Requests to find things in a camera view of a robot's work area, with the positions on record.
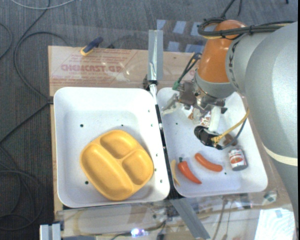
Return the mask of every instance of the white band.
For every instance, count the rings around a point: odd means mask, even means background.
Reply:
[[[265,148],[265,151],[268,153],[268,155],[272,157],[274,160],[277,160],[278,162],[286,165],[298,166],[298,158],[276,154],[271,150],[269,150],[267,147],[265,147],[265,145],[263,145],[263,147]]]

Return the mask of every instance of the toy chili pepper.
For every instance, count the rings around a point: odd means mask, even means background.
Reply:
[[[180,172],[190,181],[197,184],[202,184],[202,182],[190,171],[187,161],[182,161],[182,157],[179,157],[179,161],[180,162],[177,166]]]

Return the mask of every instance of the white tray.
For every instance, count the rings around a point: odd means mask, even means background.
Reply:
[[[174,93],[178,92],[171,88],[163,88],[158,92],[157,100],[160,109],[167,104]],[[246,113],[242,98],[236,92],[226,99],[225,104],[228,110],[221,115],[218,128],[220,134],[239,122]],[[241,171],[233,171],[231,168],[228,151],[234,147],[217,150],[203,145],[194,134],[196,125],[181,109],[164,115],[162,125],[169,161],[175,159],[178,162],[179,157],[183,157],[190,169],[202,181],[202,184],[193,183],[176,168],[176,176],[181,186],[177,184],[174,186],[182,196],[194,198],[260,192],[267,187],[268,177],[248,120],[238,138],[238,146],[244,151],[248,163],[248,167]],[[231,134],[235,136],[239,128],[240,126]],[[194,158],[197,152],[211,162],[221,164],[223,171],[214,172],[199,165]]]
[[[57,193],[70,208],[155,202],[170,191],[157,113],[151,94],[136,88],[64,87],[54,95]],[[124,201],[103,197],[80,167],[82,149],[110,130],[131,134],[150,154],[155,172]]]

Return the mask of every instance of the soda can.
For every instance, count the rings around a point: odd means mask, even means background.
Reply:
[[[245,154],[242,149],[232,149],[228,152],[228,154],[233,171],[241,171],[248,167]]]

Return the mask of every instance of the yellow plate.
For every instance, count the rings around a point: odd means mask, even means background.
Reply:
[[[80,154],[80,166],[107,199],[122,201],[152,177],[154,164],[140,143],[123,130],[111,130],[91,141]]]

